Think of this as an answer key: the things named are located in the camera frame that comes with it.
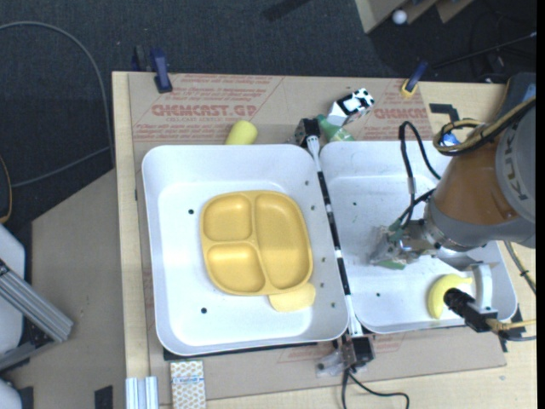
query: yellow bowl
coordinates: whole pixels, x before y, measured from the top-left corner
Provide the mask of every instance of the yellow bowl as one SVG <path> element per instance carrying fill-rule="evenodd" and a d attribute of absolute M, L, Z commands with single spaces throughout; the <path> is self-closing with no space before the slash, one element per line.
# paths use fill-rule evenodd
<path fill-rule="evenodd" d="M 200 215 L 200 238 L 209 277 L 229 294 L 293 291 L 313 271 L 305 219 L 284 193 L 242 191 L 210 199 Z"/>

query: green bottle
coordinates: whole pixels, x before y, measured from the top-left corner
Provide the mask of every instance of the green bottle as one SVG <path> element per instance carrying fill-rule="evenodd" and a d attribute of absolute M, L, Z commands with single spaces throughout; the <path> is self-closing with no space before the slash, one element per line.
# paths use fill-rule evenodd
<path fill-rule="evenodd" d="M 322 132 L 324 132 L 325 139 L 328 142 L 331 141 L 355 141 L 354 137 L 344 129 L 342 126 L 337 126 L 330 123 L 324 115 L 318 115 L 316 117 L 318 125 Z"/>

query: yellow banana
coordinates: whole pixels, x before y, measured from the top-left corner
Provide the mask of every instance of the yellow banana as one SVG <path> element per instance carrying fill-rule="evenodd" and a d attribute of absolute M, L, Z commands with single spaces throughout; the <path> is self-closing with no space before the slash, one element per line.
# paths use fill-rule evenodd
<path fill-rule="evenodd" d="M 436 320 L 441 317 L 445 308 L 443 297 L 450 288 L 457 288 L 463 283 L 470 284 L 473 281 L 471 277 L 462 277 L 458 274 L 446 274 L 441 276 L 427 294 L 427 311 Z"/>

